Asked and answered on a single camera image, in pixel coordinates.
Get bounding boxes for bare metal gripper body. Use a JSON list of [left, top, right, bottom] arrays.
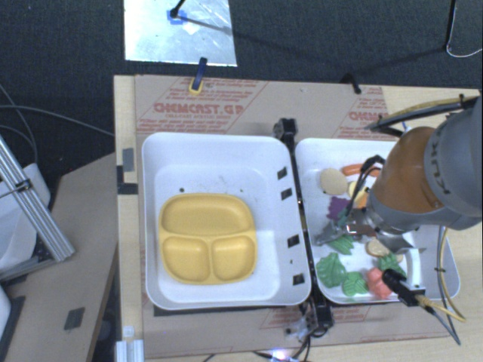
[[346, 216, 426, 256]]

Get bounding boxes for purple toy grapes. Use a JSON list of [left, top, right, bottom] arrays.
[[325, 196, 352, 222]]

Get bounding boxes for beige toy bread slice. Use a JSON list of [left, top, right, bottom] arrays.
[[365, 238, 391, 258]]

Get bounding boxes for large green toy lettuce leaf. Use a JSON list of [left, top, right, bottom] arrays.
[[315, 252, 348, 290]]

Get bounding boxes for yellow toy food piece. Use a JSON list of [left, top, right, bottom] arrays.
[[346, 180, 373, 210]]

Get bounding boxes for thin black rod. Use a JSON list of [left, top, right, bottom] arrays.
[[285, 133, 325, 311]]

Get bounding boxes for pink toy food piece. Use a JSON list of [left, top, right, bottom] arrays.
[[365, 266, 395, 301]]

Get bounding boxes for orange toy carrot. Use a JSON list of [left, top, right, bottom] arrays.
[[341, 163, 382, 177]]

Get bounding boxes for white plastic tray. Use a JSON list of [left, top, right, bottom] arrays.
[[141, 131, 313, 311], [294, 137, 462, 305]]

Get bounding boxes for yellow divided plate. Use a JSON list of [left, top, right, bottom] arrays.
[[158, 192, 259, 287]]

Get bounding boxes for brown cardboard board red print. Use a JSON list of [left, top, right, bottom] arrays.
[[134, 74, 460, 351]]

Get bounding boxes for black cylinder on white bracket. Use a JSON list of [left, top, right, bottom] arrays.
[[381, 232, 428, 308]]

